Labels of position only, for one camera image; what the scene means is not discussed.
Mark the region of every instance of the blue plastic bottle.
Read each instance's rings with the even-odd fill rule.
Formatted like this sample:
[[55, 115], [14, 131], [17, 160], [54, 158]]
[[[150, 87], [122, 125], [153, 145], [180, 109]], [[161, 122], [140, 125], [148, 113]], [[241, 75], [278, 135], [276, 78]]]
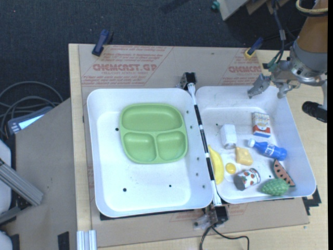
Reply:
[[287, 151], [282, 147], [277, 147], [268, 142], [256, 142], [254, 139], [248, 141], [249, 147], [256, 148], [261, 154], [267, 157], [276, 158], [277, 160], [285, 160]]

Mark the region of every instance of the black carpet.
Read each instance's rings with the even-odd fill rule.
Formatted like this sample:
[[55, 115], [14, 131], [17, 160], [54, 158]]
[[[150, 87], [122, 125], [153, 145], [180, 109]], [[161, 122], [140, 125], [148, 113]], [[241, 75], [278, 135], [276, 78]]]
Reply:
[[[102, 29], [113, 44], [280, 48], [274, 17], [263, 5], [251, 16], [241, 7], [226, 21], [211, 10], [215, 0], [0, 0], [0, 92], [21, 81], [40, 81], [70, 96], [68, 44], [95, 44]], [[279, 10], [295, 35], [305, 17], [290, 1]], [[53, 96], [40, 86], [12, 89], [0, 102], [32, 94]]]

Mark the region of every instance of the green textured ball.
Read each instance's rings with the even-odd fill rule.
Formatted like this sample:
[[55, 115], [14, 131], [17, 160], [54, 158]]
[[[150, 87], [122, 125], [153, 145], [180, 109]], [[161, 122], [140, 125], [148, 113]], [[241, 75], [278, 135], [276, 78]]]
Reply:
[[283, 179], [271, 179], [262, 186], [261, 191], [270, 195], [283, 195], [289, 189], [289, 184]]

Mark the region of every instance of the toy banana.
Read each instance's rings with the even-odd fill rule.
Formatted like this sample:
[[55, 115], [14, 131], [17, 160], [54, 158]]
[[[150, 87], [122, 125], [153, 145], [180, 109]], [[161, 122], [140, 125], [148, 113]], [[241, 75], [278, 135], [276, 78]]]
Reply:
[[221, 155], [208, 145], [210, 159], [213, 163], [213, 170], [216, 184], [220, 184], [224, 179], [224, 166]]

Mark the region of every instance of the green plate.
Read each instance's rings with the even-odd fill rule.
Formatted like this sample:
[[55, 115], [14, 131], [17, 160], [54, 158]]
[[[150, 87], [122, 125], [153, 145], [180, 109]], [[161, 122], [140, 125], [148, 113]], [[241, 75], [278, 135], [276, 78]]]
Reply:
[[136, 163], [178, 161], [187, 152], [182, 114], [168, 104], [133, 104], [120, 114], [121, 142], [127, 157]]

